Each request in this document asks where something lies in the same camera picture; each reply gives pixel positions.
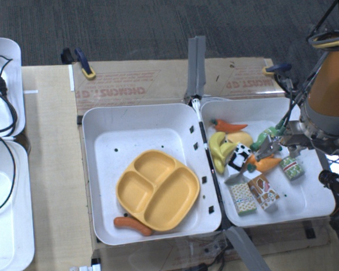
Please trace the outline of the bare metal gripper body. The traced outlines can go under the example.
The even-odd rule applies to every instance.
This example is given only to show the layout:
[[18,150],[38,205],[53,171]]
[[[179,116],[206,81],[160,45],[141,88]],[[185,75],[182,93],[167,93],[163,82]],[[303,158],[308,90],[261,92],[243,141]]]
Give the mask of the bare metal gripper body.
[[284,146],[314,148],[328,155],[339,154],[339,118],[289,121],[280,141]]

